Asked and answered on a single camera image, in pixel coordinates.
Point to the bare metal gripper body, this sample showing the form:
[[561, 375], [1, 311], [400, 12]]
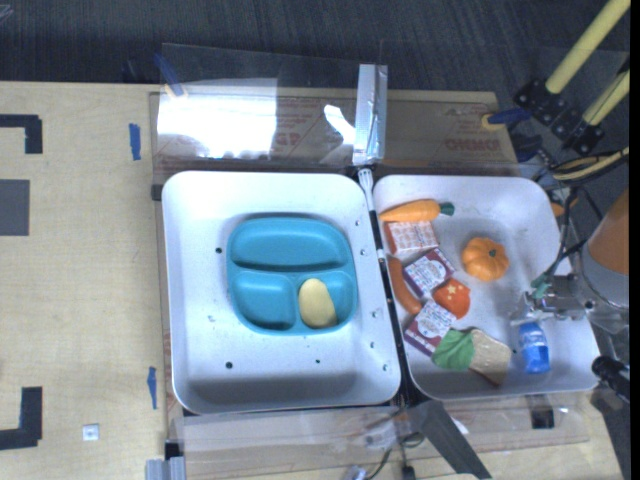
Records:
[[567, 295]]

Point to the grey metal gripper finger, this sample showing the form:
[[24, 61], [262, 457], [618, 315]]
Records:
[[530, 317], [537, 299]]

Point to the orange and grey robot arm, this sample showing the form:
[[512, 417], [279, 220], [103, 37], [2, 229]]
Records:
[[610, 238]]

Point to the white plastic tray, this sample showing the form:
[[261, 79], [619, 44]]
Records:
[[200, 293], [505, 308]]

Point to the blue plastic bottle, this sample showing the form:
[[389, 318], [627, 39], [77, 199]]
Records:
[[534, 350]]

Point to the brown bread slice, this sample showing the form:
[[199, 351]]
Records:
[[492, 357]]

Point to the orange pumpkin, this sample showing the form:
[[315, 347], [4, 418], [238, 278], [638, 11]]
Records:
[[484, 260]]

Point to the green lettuce leaf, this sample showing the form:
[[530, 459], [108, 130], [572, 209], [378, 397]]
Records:
[[453, 352]]

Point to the purple and white carton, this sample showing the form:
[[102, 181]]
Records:
[[428, 272], [429, 325]]

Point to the orange sausage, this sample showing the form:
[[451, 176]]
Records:
[[403, 288]]

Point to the orange and white carton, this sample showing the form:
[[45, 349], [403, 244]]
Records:
[[411, 236]]

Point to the orange carrot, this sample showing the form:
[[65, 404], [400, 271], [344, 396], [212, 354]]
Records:
[[410, 211]]

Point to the yellow potato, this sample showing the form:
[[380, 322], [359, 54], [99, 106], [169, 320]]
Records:
[[317, 304]]

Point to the blue divided plate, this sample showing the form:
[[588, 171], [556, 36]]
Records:
[[280, 248]]

